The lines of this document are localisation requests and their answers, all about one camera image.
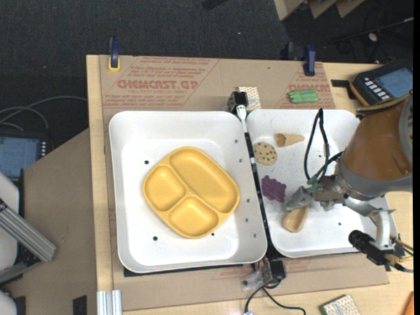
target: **black floor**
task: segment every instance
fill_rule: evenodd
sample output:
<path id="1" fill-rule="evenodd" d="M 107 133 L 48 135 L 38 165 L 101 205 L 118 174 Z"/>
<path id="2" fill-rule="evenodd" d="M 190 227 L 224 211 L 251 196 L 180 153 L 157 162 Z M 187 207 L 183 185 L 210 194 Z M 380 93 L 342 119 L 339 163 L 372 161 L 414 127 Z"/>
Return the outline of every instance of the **black floor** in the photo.
<path id="1" fill-rule="evenodd" d="M 86 97 L 85 55 L 106 54 L 117 35 L 121 54 L 277 60 L 293 43 L 295 56 L 314 45 L 323 62 L 413 61 L 413 22 L 389 28 L 376 43 L 357 37 L 413 16 L 414 0 L 367 0 L 345 18 L 331 7 L 317 20 L 306 5 L 283 22 L 273 0 L 0 0 L 0 129 L 42 130 L 31 112 L 1 122 L 12 106 L 50 97 Z M 86 103 L 60 99 L 34 107 L 56 146 L 88 126 Z"/>

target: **wooden table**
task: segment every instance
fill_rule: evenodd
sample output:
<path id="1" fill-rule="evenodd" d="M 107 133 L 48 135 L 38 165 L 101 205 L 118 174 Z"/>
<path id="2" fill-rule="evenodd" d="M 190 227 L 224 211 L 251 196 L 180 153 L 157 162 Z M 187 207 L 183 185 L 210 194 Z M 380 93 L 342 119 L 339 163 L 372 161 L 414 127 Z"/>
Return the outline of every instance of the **wooden table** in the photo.
<path id="1" fill-rule="evenodd" d="M 324 64 L 329 81 L 331 79 L 350 79 L 358 72 L 372 69 L 372 65 L 363 64 Z M 96 277 L 99 291 L 114 289 L 110 229 L 108 216 L 108 197 L 106 185 L 106 164 L 104 156 L 104 124 L 102 120 L 102 99 L 100 93 L 100 70 L 98 56 L 87 57 L 87 77 L 89 92 L 89 127 L 91 132 L 91 159 L 93 177 L 94 230 L 96 246 Z M 354 113 L 360 106 L 356 100 L 349 100 L 343 88 L 330 88 L 337 108 Z M 409 193 L 391 193 L 387 195 L 402 239 L 413 243 L 413 198 Z M 319 306 L 344 294 L 353 296 L 361 314 L 403 314 L 413 293 L 413 274 L 392 271 L 388 273 L 390 283 L 373 287 L 352 288 L 332 291 L 321 291 L 297 295 L 276 297 L 284 305 L 295 305 L 306 309 L 307 314 L 319 314 Z M 192 304 L 169 308 L 155 308 L 124 312 L 124 314 L 243 314 L 246 300 L 225 301 L 207 304 Z M 280 310 L 267 297 L 256 297 L 252 300 L 251 310 L 258 315 L 264 314 L 298 314 L 297 311 Z"/>

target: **black device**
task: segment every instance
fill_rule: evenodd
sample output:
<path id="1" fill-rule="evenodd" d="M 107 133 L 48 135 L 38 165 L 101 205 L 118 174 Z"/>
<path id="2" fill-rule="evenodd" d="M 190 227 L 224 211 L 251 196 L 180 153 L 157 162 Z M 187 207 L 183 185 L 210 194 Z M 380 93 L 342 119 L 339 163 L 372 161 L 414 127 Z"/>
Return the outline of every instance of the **black device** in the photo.
<path id="1" fill-rule="evenodd" d="M 413 89 L 413 65 L 404 59 L 393 60 L 377 69 L 359 73 L 350 88 L 366 106 L 400 98 Z"/>
<path id="2" fill-rule="evenodd" d="M 0 171 L 16 182 L 23 169 L 52 149 L 46 132 L 15 132 L 0 129 Z"/>

